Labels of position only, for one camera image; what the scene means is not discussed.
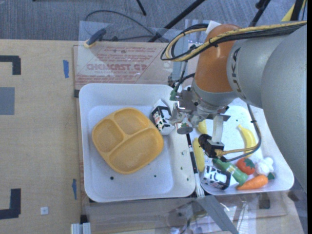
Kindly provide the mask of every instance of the orange carrot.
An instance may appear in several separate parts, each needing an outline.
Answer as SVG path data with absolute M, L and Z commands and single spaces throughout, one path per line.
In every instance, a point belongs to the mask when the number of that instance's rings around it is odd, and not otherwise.
M 265 175 L 258 175 L 250 180 L 247 180 L 242 186 L 238 186 L 238 190 L 258 189 L 266 185 L 269 179 Z

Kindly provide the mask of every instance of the gray floor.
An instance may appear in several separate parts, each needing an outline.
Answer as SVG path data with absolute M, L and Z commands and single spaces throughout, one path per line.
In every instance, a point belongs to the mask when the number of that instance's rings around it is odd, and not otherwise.
M 0 39 L 78 40 L 79 23 L 96 10 L 122 13 L 145 27 L 163 28 L 195 0 L 140 0 L 144 16 L 136 0 L 0 0 Z M 175 24 L 172 29 L 182 30 L 187 22 L 215 20 L 248 26 L 257 13 L 259 0 L 206 0 Z M 278 23 L 295 0 L 271 0 L 257 25 Z M 300 19 L 307 19 L 307 8 Z M 125 37 L 135 24 L 116 13 L 95 13 L 88 21 L 113 23 L 115 28 L 108 37 Z M 147 31 L 140 28 L 141 34 Z M 307 195 L 296 182 L 291 198 L 295 201 L 303 227 L 307 233 Z

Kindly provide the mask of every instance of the tomato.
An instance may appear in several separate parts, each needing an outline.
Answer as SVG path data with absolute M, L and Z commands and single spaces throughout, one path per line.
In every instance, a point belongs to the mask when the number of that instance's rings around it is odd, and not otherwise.
M 236 163 L 236 166 L 247 175 L 251 175 L 255 171 L 253 161 L 246 157 L 240 158 Z

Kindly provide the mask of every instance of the yellow plate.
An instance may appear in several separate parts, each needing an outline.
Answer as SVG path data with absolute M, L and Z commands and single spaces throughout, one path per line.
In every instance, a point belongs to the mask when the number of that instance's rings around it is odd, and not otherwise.
M 107 164 L 121 174 L 143 168 L 164 146 L 156 126 L 132 107 L 119 109 L 97 123 L 92 130 L 92 141 Z

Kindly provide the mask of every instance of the banana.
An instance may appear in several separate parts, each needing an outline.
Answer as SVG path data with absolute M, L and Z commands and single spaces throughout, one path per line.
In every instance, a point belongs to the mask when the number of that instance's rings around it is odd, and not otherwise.
M 202 134 L 207 134 L 206 120 L 203 120 L 198 124 L 197 130 L 199 130 Z
M 240 129 L 240 132 L 243 136 L 244 143 L 245 143 L 245 148 L 253 147 L 256 145 L 255 137 L 252 131 L 250 131 L 247 128 L 244 128 L 241 126 L 241 124 L 238 125 L 238 128 Z
M 199 172 L 203 172 L 205 169 L 205 157 L 203 149 L 200 147 L 198 138 L 194 138 L 193 140 L 193 151 L 196 160 L 196 166 Z

